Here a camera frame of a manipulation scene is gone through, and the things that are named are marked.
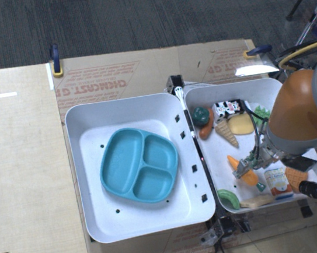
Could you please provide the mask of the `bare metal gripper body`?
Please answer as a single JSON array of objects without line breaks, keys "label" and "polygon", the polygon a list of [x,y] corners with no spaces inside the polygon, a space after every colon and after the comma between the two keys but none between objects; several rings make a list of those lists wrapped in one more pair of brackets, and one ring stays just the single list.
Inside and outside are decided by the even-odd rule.
[{"label": "bare metal gripper body", "polygon": [[265,142],[250,152],[247,157],[249,167],[258,170],[259,168],[267,168],[269,165],[284,158],[284,152],[276,148],[272,143]]}]

